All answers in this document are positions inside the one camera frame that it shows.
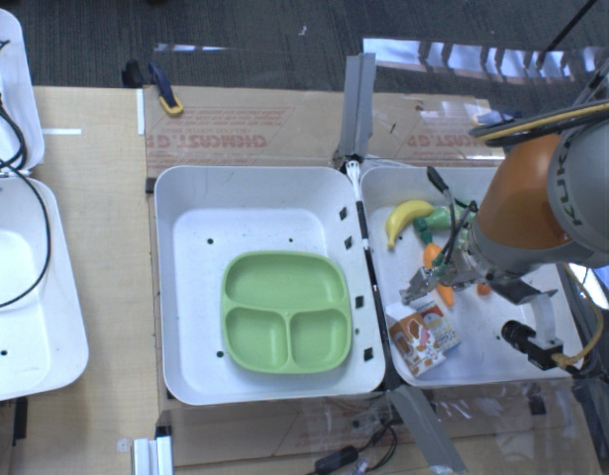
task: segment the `yellow cable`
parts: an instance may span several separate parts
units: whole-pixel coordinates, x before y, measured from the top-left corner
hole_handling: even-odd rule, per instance
[[[590,351],[592,351],[592,348],[594,348],[594,345],[597,344],[601,335],[603,334],[603,314],[601,313],[601,310],[599,309],[597,304],[592,300],[592,296],[590,296],[590,293],[583,286],[581,281],[574,275],[574,273],[572,272],[572,269],[570,269],[566,264],[563,265],[563,268],[568,273],[570,278],[577,284],[577,286],[579,287],[579,290],[585,296],[588,304],[594,310],[594,315],[597,318],[597,329],[596,329],[594,335],[592,336],[592,338],[590,339],[590,341],[588,342],[588,344],[583,348],[582,351],[580,351],[577,355],[574,355],[572,357],[565,355],[564,353],[555,353],[552,355],[552,359],[555,362],[555,364],[557,366],[559,366],[561,369],[566,369],[567,366],[574,365],[578,360],[582,359],[588,353],[590,353]]]
[[[547,116],[545,118],[541,118],[539,120],[535,120],[533,122],[523,123],[522,125],[517,125],[515,127],[511,127],[510,129],[504,129],[501,131],[496,131],[491,134],[485,134],[484,136],[480,136],[477,139],[479,141],[491,141],[494,139],[504,138],[506,136],[512,136],[514,134],[519,134],[520,132],[526,132],[532,129],[536,129],[542,125],[547,125],[550,123],[560,122],[562,120],[567,120],[569,118],[578,118],[580,116],[588,116],[595,113],[599,113],[601,111],[605,111],[609,109],[609,102],[604,102],[603,104],[597,104],[595,106],[584,107],[581,109],[574,109],[572,111],[566,111],[565,113],[561,113],[558,115]]]

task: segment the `green divided plate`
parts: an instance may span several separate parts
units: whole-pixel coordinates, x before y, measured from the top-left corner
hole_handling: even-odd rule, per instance
[[[225,270],[221,320],[241,366],[263,373],[315,373],[351,348],[351,305],[340,267],[323,255],[253,251]]]

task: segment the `wooden table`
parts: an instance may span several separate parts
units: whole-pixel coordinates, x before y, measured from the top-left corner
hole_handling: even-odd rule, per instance
[[[59,205],[90,358],[73,384],[29,396],[27,437],[12,449],[10,473],[128,475],[131,440],[152,438],[159,414],[146,146],[138,132],[136,91],[36,87],[35,93],[44,129],[81,129],[81,135],[45,136],[45,160],[34,177]],[[570,402],[567,413],[570,437],[562,436],[565,428],[535,429],[464,437],[455,445],[473,473],[530,473],[532,466],[545,471],[540,466],[550,461],[539,451],[528,462],[505,465],[514,442],[554,445],[562,459],[553,464],[561,465],[561,473],[598,473],[582,410]],[[295,475],[311,471],[318,457],[177,471]],[[433,473],[413,443],[402,445],[387,467]]]

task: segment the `gray carpet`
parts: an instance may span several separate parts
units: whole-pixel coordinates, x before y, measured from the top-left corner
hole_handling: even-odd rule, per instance
[[[173,84],[342,91],[346,56],[364,37],[543,49],[588,0],[18,0],[36,85],[121,87],[126,61],[151,59]],[[305,36],[300,36],[302,27]],[[154,52],[157,44],[229,48]],[[558,48],[609,48],[609,0]],[[564,107],[586,77],[521,87],[377,69],[377,91],[475,95],[525,114]]]

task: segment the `yellow banana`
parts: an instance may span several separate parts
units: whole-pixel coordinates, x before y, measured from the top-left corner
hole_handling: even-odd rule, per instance
[[[396,239],[408,224],[418,217],[429,217],[434,212],[434,206],[422,199],[411,199],[402,202],[392,210],[385,221],[387,247],[393,248]]]

